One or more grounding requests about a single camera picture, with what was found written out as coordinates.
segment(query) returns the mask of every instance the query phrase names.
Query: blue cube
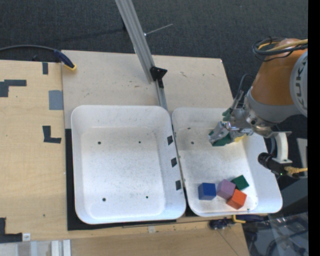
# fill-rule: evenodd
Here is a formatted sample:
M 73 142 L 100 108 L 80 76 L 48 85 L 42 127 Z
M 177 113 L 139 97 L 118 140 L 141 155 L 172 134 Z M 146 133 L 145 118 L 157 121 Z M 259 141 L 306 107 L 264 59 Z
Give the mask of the blue cube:
M 202 183 L 198 186 L 199 200 L 212 200 L 217 196 L 216 184 Z

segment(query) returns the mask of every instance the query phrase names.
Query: red block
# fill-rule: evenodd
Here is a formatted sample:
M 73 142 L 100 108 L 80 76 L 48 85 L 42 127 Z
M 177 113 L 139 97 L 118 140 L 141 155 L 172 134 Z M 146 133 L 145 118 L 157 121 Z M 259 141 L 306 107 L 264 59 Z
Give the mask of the red block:
M 226 201 L 226 204 L 238 210 L 244 206 L 246 198 L 247 194 L 243 193 L 239 189 L 235 189 L 232 197 Z

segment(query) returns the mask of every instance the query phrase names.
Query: dark green block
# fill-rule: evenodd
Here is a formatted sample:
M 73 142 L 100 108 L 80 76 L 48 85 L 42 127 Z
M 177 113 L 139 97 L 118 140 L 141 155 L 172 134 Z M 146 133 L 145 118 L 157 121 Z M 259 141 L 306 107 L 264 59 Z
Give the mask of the dark green block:
M 244 190 L 245 188 L 249 187 L 249 184 L 243 175 L 234 178 L 231 180 L 231 182 L 235 184 L 238 190 Z

